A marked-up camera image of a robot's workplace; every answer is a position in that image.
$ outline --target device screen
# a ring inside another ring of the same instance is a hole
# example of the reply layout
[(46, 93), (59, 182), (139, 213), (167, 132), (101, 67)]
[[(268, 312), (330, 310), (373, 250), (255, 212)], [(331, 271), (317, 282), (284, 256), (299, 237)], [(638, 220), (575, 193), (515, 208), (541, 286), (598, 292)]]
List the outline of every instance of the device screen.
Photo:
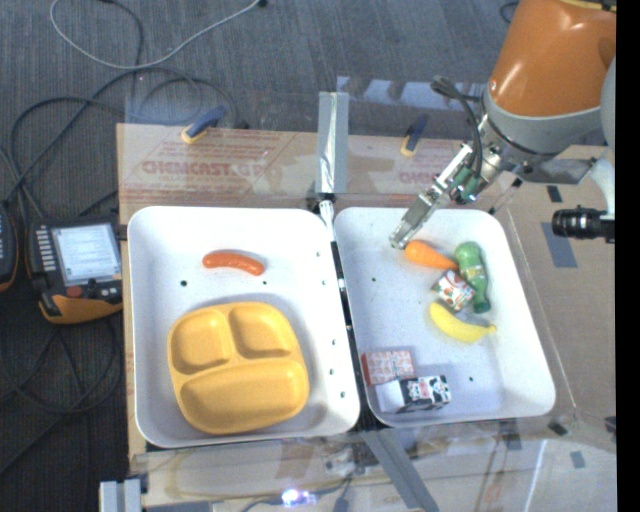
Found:
[(51, 230), (66, 286), (85, 284), (89, 279), (120, 279), (120, 254), (110, 224), (94, 224)]

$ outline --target red and white box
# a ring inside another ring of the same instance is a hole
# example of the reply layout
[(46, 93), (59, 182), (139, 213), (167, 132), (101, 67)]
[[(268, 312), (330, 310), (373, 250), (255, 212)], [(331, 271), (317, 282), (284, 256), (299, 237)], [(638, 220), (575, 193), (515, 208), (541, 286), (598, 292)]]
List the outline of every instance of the red and white box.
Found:
[(360, 360), (367, 386), (415, 376), (413, 357), (409, 350), (367, 352), (362, 354)]

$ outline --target orange carrot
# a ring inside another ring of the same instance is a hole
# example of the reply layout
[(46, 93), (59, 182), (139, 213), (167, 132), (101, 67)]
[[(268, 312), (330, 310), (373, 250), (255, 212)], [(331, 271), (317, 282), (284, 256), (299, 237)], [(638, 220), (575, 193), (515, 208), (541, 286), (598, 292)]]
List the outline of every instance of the orange carrot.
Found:
[(458, 270), (458, 264), (419, 240), (411, 240), (404, 249), (407, 259), (425, 267)]
[(259, 276), (264, 272), (264, 265), (258, 260), (232, 251), (210, 252), (202, 258), (202, 264), (207, 268), (237, 268), (254, 276)]

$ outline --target banana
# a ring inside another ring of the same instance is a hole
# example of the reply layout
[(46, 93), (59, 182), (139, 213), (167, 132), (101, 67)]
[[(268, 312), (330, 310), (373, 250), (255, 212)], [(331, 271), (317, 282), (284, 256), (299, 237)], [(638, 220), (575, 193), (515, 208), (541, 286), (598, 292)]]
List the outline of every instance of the banana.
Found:
[(429, 306), (429, 314), (433, 323), (438, 328), (452, 338), (465, 343), (474, 343), (485, 334), (496, 331), (495, 325), (484, 327), (482, 325), (469, 324), (463, 322), (453, 315), (445, 306), (437, 302), (432, 302)]

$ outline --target bottle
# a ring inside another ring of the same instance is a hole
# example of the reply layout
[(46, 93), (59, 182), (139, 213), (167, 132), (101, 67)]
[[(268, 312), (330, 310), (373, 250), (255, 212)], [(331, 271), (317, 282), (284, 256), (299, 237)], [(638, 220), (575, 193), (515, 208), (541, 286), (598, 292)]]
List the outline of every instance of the bottle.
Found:
[(456, 247), (456, 259), (460, 275), (476, 291), (473, 296), (473, 311), (485, 313), (491, 309), (487, 299), (487, 271), (482, 261), (482, 250), (476, 242), (465, 242)]

